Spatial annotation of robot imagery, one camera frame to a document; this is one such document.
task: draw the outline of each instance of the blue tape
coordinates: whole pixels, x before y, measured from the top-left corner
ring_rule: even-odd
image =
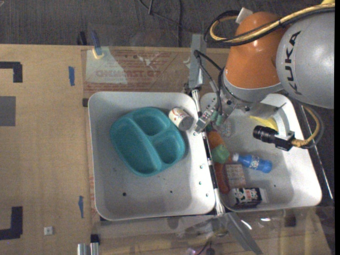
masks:
[[[84,218],[84,202],[83,202],[83,196],[79,196],[79,200],[78,200],[78,205],[79,205],[79,209],[80,209],[80,215],[81,218]]]
[[[0,230],[0,240],[10,240],[20,238],[23,232],[22,207],[12,207],[11,228]]]
[[[0,69],[13,69],[13,83],[22,83],[22,64],[20,62],[0,62]]]
[[[74,76],[74,67],[69,66],[69,79],[70,79],[70,84],[71,86],[74,86],[74,80],[75,80],[75,76]]]

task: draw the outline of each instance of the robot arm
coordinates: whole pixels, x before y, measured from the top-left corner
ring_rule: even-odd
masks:
[[[281,19],[266,12],[250,14],[231,39],[214,34],[215,24],[232,19],[230,14],[215,19],[207,31],[214,41],[231,47],[219,80],[218,97],[223,104],[212,105],[196,131],[204,127],[206,118],[213,117],[215,107],[223,110],[225,120],[236,108],[249,112],[268,94],[278,91],[303,103],[334,108],[334,12],[335,3],[329,3]],[[314,113],[309,113],[319,125]],[[276,121],[283,127],[278,131],[258,127],[253,136],[284,150],[306,147],[310,140],[295,139],[279,116],[277,112]]]

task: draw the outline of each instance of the wooden table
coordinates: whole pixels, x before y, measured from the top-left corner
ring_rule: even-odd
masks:
[[[13,69],[0,69],[0,103],[3,97],[15,98],[15,106],[12,103],[7,107],[15,110],[15,126],[0,123],[0,232],[11,228],[12,207],[22,207],[23,212],[22,233],[0,241],[3,254],[76,254],[78,243],[90,243],[93,218],[89,139],[87,108],[82,102],[82,54],[89,49],[88,46],[0,45],[0,62],[19,62],[23,73],[23,82],[13,82]],[[161,51],[177,52],[175,58],[182,62],[190,54],[188,48]],[[210,52],[216,55],[219,65],[224,63],[226,51]],[[74,86],[70,80],[72,70]],[[180,91],[187,76],[178,78],[174,76],[169,87],[163,76],[152,90]],[[48,226],[53,227],[54,233],[44,236],[44,227]],[[324,235],[317,237],[322,249]]]

